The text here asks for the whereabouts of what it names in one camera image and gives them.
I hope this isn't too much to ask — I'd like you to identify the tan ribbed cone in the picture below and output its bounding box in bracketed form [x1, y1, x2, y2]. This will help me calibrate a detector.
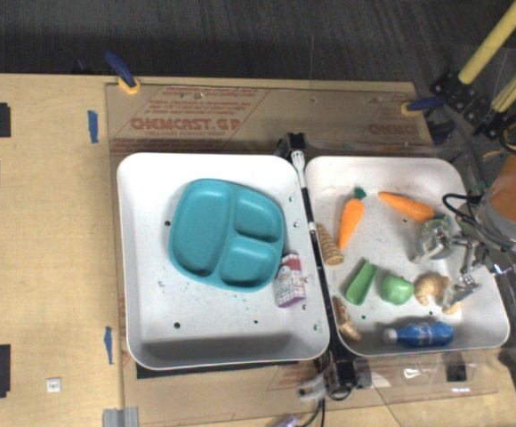
[314, 222, 345, 267]

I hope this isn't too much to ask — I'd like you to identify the green apple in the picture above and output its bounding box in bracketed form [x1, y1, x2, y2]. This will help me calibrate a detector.
[381, 274, 415, 306]

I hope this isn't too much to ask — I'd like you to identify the tan bread piece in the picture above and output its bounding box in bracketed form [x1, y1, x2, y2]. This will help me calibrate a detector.
[332, 295, 362, 343]

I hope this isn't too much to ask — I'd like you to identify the white plastic tray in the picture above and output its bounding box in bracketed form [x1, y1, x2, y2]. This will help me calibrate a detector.
[304, 155, 512, 359]
[116, 151, 331, 372]

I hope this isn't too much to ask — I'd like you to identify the tan croissant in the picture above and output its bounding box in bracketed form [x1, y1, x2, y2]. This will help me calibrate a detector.
[413, 272, 463, 316]

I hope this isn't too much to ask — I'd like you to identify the teal divided plate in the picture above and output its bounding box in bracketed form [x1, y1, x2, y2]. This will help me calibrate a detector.
[167, 178, 286, 294]

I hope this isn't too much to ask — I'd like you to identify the black block with thin wires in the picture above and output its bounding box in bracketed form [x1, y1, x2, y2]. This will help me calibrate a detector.
[328, 358, 359, 393]
[278, 132, 307, 159]

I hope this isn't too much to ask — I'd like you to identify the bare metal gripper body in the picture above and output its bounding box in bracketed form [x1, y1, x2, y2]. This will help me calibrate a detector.
[456, 225, 516, 280]

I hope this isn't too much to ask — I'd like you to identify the green pea pod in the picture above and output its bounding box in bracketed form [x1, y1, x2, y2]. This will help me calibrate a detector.
[344, 259, 378, 306]

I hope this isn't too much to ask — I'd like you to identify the brown cardboard board red print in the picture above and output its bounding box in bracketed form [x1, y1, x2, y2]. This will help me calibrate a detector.
[104, 81, 502, 426]

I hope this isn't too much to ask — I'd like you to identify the blue bottle with white cap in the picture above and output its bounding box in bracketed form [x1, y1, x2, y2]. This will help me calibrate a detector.
[382, 320, 455, 349]

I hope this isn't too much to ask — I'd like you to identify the thin black and white rod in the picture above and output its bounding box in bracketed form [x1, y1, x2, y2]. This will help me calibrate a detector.
[291, 149, 346, 359]

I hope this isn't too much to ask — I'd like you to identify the small pink and purple carton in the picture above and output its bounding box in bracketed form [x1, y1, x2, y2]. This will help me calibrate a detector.
[271, 252, 307, 309]

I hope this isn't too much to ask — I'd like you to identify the orange carrot with green top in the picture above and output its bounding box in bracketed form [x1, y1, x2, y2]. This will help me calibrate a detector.
[337, 187, 367, 251]

